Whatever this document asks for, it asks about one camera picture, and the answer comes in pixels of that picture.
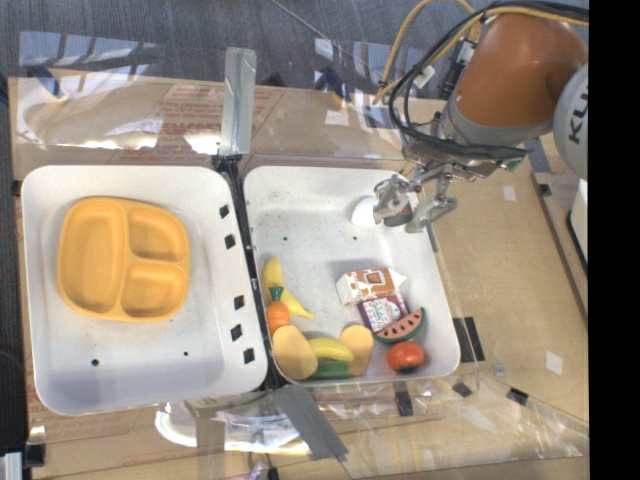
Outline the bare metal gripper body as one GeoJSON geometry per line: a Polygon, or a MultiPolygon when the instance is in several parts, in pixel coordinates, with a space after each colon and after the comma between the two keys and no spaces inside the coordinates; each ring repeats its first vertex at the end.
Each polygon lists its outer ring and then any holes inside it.
{"type": "Polygon", "coordinates": [[[465,146],[432,136],[404,136],[404,157],[424,171],[448,166],[460,179],[487,178],[498,169],[513,170],[525,158],[525,149],[506,146],[465,146]]]}

